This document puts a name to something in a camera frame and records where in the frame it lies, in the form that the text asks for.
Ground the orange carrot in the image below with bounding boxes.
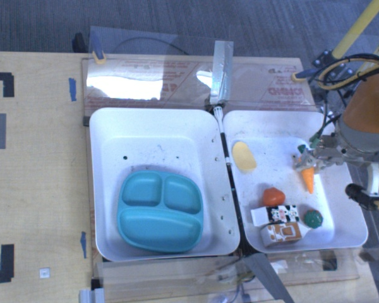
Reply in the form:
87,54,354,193
296,143,316,195

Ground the orange rounded toy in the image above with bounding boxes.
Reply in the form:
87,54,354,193
262,187,287,208

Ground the white plastic tray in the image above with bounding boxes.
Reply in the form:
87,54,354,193
88,107,241,263
222,109,369,254

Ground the black cylinder on white bracket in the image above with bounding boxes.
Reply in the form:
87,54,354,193
345,162,379,213

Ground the green round toy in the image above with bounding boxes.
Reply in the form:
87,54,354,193
303,209,324,230

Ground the brown cardboard board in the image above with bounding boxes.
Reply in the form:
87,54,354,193
81,56,360,286

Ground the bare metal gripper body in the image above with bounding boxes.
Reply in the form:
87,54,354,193
312,134,354,169

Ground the brown and white carton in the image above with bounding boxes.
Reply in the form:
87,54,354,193
260,222,304,249

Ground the black and white carton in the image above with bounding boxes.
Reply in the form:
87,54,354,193
250,204,301,228

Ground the yellow rounded block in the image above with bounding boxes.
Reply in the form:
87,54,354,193
231,141,258,174

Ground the blue divided plate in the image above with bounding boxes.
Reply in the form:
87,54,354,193
116,169,205,254

